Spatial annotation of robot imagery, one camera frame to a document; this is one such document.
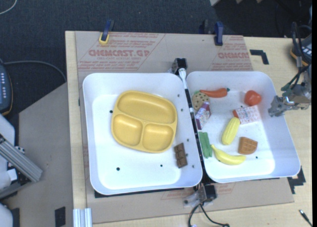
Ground brown cardboard board red print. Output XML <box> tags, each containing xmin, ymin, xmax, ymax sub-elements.
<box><xmin>74</xmin><ymin>31</ymin><xmax>295</xmax><ymax>224</ymax></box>

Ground green beans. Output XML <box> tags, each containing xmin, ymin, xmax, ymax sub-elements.
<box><xmin>198</xmin><ymin>131</ymin><xmax>213</xmax><ymax>159</ymax></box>

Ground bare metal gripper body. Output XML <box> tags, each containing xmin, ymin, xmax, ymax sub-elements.
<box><xmin>284</xmin><ymin>83</ymin><xmax>312</xmax><ymax>111</ymax></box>

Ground yellow banana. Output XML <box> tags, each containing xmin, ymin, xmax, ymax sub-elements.
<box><xmin>211</xmin><ymin>144</ymin><xmax>247</xmax><ymax>166</ymax></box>

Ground thin black and white rod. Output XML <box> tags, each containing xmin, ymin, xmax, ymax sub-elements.
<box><xmin>178</xmin><ymin>68</ymin><xmax>207</xmax><ymax>185</ymax></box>

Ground yellow divided plate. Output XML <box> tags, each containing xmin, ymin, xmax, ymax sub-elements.
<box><xmin>110</xmin><ymin>90</ymin><xmax>178</xmax><ymax>154</ymax></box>

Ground purple and white carton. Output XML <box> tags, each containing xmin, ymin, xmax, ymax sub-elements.
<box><xmin>195</xmin><ymin>101</ymin><xmax>212</xmax><ymax>131</ymax></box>

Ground yellow corn cob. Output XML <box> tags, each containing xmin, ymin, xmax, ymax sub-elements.
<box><xmin>221</xmin><ymin>117</ymin><xmax>241</xmax><ymax>146</ymax></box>

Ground white and red packet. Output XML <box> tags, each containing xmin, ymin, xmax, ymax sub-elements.
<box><xmin>235</xmin><ymin>105</ymin><xmax>261</xmax><ymax>125</ymax></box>

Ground red tomato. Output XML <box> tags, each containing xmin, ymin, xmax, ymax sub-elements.
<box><xmin>244</xmin><ymin>90</ymin><xmax>263</xmax><ymax>107</ymax></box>

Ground orange carrot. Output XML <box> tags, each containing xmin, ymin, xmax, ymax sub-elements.
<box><xmin>199</xmin><ymin>87</ymin><xmax>231</xmax><ymax>98</ymax></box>

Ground white plastic tray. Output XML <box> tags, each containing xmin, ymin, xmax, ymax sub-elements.
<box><xmin>185</xmin><ymin>71</ymin><xmax>302</xmax><ymax>183</ymax></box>
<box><xmin>82</xmin><ymin>72</ymin><xmax>204</xmax><ymax>195</ymax></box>

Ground brown waffle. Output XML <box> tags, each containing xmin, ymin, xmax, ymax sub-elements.
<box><xmin>238</xmin><ymin>136</ymin><xmax>259</xmax><ymax>155</ymax></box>

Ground brown chocolate bar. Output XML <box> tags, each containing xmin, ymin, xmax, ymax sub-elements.
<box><xmin>173</xmin><ymin>142</ymin><xmax>188</xmax><ymax>169</ymax></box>

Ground brown chocolate chip biscuit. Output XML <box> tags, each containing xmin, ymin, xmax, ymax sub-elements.
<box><xmin>191</xmin><ymin>91</ymin><xmax>211</xmax><ymax>111</ymax></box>

